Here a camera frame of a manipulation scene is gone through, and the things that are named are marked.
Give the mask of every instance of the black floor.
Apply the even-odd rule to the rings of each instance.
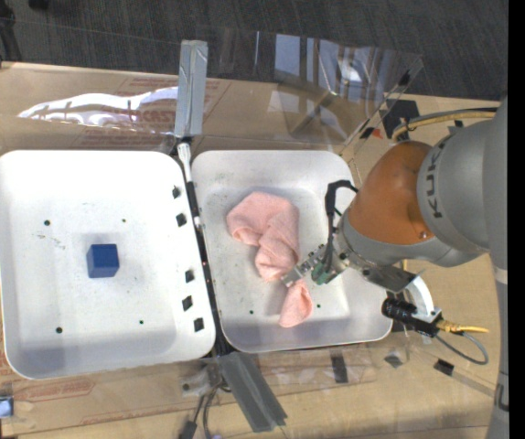
[[[47,11],[7,3],[24,61],[176,73],[164,52],[143,48],[230,27],[421,54],[412,93],[496,101],[508,88],[509,0],[51,0]]]

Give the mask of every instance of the blue cube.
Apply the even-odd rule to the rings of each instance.
[[[110,278],[120,268],[116,244],[92,244],[86,259],[90,278]]]

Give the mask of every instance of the robotic arm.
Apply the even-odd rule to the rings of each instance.
[[[337,228],[332,225],[336,190],[354,187],[330,184],[328,242],[284,278],[290,281],[311,272],[317,284],[326,284],[354,268],[368,281],[399,293],[421,280],[394,266],[404,259],[451,267],[489,252],[501,321],[489,439],[509,437],[507,123],[505,98],[491,120],[456,128],[433,147],[414,141],[396,144],[372,168]],[[411,319],[418,331],[430,336],[436,333],[432,328],[443,327],[440,314],[414,318],[414,309],[387,300],[382,311]]]

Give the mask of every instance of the pink cloth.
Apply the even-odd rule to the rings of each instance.
[[[226,222],[234,239],[258,246],[254,265],[264,281],[281,278],[299,260],[299,209],[286,198],[252,192],[234,207]],[[294,327],[306,320],[313,303],[305,281],[289,286],[279,325]]]

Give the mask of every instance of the yellow connector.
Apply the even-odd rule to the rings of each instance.
[[[443,330],[447,333],[459,333],[459,332],[477,332],[477,333],[488,333],[487,328],[483,327],[474,327],[474,326],[461,326],[459,324],[455,324],[454,322],[450,322],[449,320],[440,320],[435,324],[437,328],[440,330]]]

